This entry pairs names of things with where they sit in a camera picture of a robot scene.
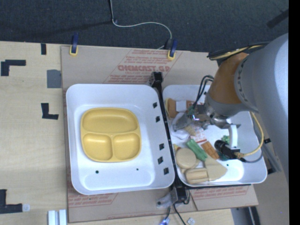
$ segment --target yellow cable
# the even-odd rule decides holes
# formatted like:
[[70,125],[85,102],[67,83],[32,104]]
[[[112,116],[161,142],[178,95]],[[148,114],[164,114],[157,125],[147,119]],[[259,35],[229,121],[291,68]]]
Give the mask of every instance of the yellow cable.
[[237,158],[243,158],[245,156],[252,155],[252,154],[256,153],[262,147],[262,145],[263,145],[263,129],[262,129],[261,125],[259,124],[259,122],[258,122],[256,116],[254,115],[254,113],[251,112],[250,114],[254,118],[254,120],[255,120],[255,122],[258,125],[258,128],[260,130],[260,133],[261,133],[261,142],[260,142],[259,146],[255,150],[253,150],[252,152],[248,152],[248,153],[236,152],[235,155],[237,156]]

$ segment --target green toy vegetable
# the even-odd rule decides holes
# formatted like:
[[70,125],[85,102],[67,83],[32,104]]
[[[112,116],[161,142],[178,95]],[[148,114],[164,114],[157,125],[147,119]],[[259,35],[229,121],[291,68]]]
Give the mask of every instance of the green toy vegetable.
[[187,147],[190,148],[196,155],[196,157],[201,160],[201,161],[205,161],[207,158],[207,154],[205,153],[205,151],[200,148],[200,146],[198,145],[198,143],[195,142],[194,139],[191,139],[190,141],[188,141],[186,143]]

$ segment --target white cable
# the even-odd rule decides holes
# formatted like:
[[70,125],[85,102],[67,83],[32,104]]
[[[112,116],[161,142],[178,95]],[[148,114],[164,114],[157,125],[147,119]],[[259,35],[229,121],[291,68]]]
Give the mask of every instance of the white cable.
[[172,39],[172,32],[171,32],[171,30],[170,30],[166,25],[164,25],[164,24],[162,24],[162,23],[159,23],[159,22],[142,22],[142,23],[138,23],[138,24],[134,24],[134,25],[118,25],[118,24],[116,24],[115,21],[114,21],[114,15],[113,15],[113,2],[112,2],[112,0],[109,0],[109,2],[110,2],[110,5],[111,5],[112,23],[113,23],[115,26],[117,26],[117,27],[119,27],[119,28],[132,28],[132,27],[136,27],[136,26],[140,26],[140,25],[144,25],[144,24],[157,24],[157,25],[160,25],[160,26],[165,27],[165,28],[169,31],[170,39]]

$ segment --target white tray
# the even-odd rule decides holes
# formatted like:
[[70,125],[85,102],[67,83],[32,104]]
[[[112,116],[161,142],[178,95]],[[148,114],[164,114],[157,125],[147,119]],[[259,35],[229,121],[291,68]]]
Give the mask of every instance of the white tray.
[[[163,98],[164,100],[172,98],[175,101],[195,101],[198,90],[198,85],[170,85],[164,89]],[[205,95],[203,94],[199,102],[203,103],[204,98]],[[238,146],[240,147],[241,152],[247,153],[257,148],[259,142],[255,135],[249,112],[240,112],[228,121],[229,123],[241,124],[238,128]],[[168,124],[170,130],[172,130],[172,120],[168,120]],[[208,129],[204,131],[204,134],[207,140],[214,145],[214,142],[221,139],[223,135],[229,135],[229,131],[228,129],[219,129],[216,126],[209,125]],[[175,143],[180,147],[186,147],[186,141],[180,140],[173,136],[172,133],[171,140],[172,143]],[[256,160],[259,158],[260,154],[261,150],[251,156],[247,156],[246,159],[249,161]],[[263,182],[267,177],[267,168],[263,158],[256,163],[243,163],[236,159],[227,161],[218,159],[218,162],[227,168],[227,173],[215,181],[189,184],[179,167],[177,167],[177,172],[182,182],[191,187],[254,184]]]
[[[155,90],[147,85],[76,84],[67,90],[71,179],[81,194],[166,188],[175,178],[165,125]],[[142,149],[126,162],[96,162],[82,148],[80,120],[91,108],[125,108],[138,119]]]

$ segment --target blue clip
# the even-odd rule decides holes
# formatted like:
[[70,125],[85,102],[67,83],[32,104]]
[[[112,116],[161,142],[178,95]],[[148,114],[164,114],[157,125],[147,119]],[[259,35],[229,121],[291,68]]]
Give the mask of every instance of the blue clip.
[[171,47],[171,49],[168,52],[168,59],[169,60],[174,60],[175,59],[176,48],[177,48],[177,39],[174,39],[172,47]]
[[75,57],[78,54],[78,37],[79,34],[78,32],[75,32],[74,35],[72,36],[72,45],[70,46],[70,55]]

